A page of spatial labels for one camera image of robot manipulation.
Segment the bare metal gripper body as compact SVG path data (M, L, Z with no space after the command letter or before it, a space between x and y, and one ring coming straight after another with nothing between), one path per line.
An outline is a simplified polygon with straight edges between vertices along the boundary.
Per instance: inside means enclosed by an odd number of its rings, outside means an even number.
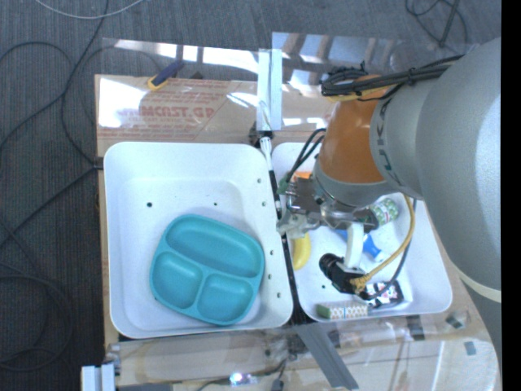
M362 195L358 185L334 182L323 187L318 178L297 178L285 192L286 210L283 218L308 215L320 219L322 226L346 228L360 223L364 228L376 228L378 219L370 206L374 195Z

